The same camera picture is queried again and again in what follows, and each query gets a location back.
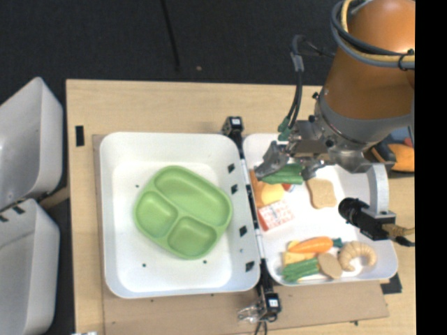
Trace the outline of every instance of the toy bread slice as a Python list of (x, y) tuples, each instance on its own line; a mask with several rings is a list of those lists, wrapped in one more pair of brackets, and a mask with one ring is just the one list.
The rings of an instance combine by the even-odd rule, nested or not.
[(316, 209), (337, 205), (334, 186), (329, 180), (313, 177), (312, 179), (306, 180), (306, 186), (310, 193), (312, 206)]

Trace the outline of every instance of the green plate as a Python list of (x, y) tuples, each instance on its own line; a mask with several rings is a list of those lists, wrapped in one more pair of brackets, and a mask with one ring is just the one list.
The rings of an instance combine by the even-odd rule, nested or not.
[(230, 198), (213, 183), (180, 166), (159, 170), (133, 210), (138, 229), (185, 259), (209, 253), (233, 215)]

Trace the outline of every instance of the wooden table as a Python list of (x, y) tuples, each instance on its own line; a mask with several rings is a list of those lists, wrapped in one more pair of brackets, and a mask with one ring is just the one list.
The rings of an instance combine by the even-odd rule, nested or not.
[[(303, 91), (300, 119), (312, 114)], [(67, 80), (68, 168), (72, 219), (75, 330), (115, 334), (249, 334), (236, 312), (255, 299), (237, 294), (126, 300), (104, 285), (96, 211), (93, 136), (115, 131), (217, 133), (240, 116), (244, 134), (275, 133), (294, 86), (192, 82)], [(390, 209), (404, 227), (414, 225), (414, 178), (390, 179)], [(277, 287), (283, 311), (269, 334), (415, 334), (415, 249), (396, 246), (403, 292), (383, 296), (378, 281)], [(362, 320), (356, 326), (352, 322)]]

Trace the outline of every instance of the toy carrot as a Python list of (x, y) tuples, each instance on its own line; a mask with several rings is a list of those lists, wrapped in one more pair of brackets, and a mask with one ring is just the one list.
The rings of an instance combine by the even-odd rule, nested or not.
[(294, 253), (323, 253), (329, 251), (334, 246), (340, 246), (341, 239), (331, 239), (327, 236), (314, 237), (299, 242), (288, 249)]

